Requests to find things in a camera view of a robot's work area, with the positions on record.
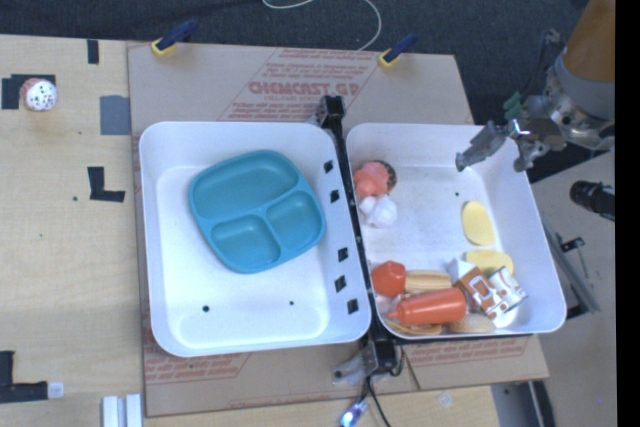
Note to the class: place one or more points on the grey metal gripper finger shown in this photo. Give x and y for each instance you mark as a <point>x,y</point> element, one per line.
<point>482,146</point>
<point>527,155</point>

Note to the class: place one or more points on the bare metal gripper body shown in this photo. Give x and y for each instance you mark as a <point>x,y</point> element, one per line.
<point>555,127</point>

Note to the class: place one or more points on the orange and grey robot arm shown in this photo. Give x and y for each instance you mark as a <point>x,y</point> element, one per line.
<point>592,40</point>

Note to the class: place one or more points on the yellow oval chip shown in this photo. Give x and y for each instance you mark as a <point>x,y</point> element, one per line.
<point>477,222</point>
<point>492,260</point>

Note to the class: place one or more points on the white plastic tray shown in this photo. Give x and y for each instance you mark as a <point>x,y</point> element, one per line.
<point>250,310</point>
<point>430,215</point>

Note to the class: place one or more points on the pink frosted brown doughnut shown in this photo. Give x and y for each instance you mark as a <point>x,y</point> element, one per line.
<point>372,177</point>

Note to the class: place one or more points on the white lumpy toy food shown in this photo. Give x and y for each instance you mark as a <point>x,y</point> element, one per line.
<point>381,212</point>

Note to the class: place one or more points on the white and orange can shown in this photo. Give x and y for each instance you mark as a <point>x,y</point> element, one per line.
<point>510,289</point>

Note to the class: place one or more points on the white and orange carton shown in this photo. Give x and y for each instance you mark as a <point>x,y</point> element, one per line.
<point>480,292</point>

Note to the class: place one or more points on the tan hot dog bun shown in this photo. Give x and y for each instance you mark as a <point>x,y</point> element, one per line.
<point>427,281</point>

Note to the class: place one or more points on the thin black rod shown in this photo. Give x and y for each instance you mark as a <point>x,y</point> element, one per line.
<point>350,210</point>

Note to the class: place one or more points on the orange faceted toy fruit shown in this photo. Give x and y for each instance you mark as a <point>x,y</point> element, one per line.
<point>388,277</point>

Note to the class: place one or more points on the orange squeeze bottle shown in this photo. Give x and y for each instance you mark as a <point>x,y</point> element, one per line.
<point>435,306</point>

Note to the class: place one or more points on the tan bread roll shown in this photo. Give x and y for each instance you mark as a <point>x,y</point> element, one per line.
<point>470,324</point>

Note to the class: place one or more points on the tan flat waffle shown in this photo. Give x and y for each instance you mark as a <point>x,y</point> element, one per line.
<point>415,329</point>

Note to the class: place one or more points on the blue divided plate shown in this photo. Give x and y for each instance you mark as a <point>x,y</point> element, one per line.
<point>250,210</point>

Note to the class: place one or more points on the brown cardboard board red print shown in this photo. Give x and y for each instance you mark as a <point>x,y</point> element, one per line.
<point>200,85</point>

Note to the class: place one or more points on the white speckled cupcake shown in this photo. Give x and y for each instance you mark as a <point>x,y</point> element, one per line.
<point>41,95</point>

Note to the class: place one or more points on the black cylinder on white bracket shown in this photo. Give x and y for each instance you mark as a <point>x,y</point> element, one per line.
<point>592,198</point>

